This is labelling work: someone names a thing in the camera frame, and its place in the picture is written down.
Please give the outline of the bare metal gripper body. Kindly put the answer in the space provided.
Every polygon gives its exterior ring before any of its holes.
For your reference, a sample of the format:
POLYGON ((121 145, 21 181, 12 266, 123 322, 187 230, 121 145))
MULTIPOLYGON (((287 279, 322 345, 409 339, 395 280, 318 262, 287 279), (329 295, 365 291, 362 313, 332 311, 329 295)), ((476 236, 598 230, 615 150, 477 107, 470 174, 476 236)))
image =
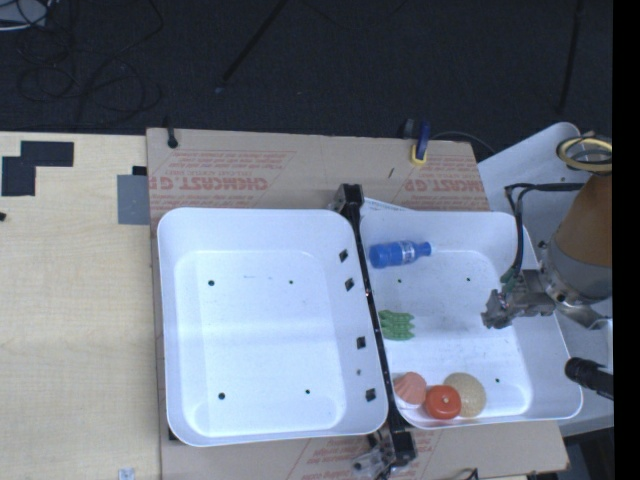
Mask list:
POLYGON ((553 284, 548 276, 534 269, 524 269, 507 282, 507 313, 510 318, 550 316, 568 300, 568 292, 553 284))

